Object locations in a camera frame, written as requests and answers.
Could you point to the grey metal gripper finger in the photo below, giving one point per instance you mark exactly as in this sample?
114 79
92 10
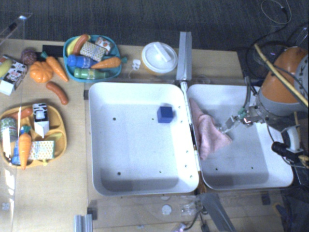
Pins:
229 129
231 121

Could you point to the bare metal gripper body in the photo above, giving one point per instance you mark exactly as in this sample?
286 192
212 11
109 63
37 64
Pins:
253 116

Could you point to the pink cloth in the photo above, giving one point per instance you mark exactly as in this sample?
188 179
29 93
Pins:
207 134

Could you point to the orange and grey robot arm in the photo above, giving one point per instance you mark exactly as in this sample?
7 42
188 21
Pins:
280 88

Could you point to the white plastic tray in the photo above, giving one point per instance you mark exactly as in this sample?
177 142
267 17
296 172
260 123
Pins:
246 158
135 149

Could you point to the blue cube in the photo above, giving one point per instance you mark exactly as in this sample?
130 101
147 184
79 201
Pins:
165 115

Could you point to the yellow bowl with white lid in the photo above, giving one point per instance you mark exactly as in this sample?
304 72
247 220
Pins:
159 57

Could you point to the orange carrot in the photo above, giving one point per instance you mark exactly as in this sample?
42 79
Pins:
24 146
56 68
107 63

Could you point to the white can with orange print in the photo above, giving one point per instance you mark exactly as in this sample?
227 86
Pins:
105 43

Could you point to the green bottle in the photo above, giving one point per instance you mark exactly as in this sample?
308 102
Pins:
89 73

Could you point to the patterned carton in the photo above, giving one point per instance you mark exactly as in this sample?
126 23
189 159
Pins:
43 150
93 51

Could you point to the blue bottle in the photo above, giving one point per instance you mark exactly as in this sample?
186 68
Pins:
15 156
79 61

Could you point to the blue divided plate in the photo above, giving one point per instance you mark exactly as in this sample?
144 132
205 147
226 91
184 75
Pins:
70 71

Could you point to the orange-brown sausage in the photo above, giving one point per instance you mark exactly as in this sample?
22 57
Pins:
24 113
58 93
80 42

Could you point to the yellow divided plate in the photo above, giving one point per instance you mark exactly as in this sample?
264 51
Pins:
58 127

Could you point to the yellow banana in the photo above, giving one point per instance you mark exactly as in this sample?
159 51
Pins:
70 46

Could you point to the cow print milk carton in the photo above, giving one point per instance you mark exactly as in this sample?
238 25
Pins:
14 77
41 120

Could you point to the orange pumpkin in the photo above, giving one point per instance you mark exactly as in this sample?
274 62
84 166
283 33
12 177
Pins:
41 72

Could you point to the brown doughnut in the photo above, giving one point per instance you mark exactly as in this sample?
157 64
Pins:
28 56

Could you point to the green patterned can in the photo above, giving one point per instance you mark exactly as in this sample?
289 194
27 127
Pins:
8 128

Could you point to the yellow-green banana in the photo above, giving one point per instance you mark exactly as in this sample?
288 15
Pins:
4 68

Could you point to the black cylinder on white bracket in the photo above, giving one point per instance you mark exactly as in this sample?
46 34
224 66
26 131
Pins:
293 139

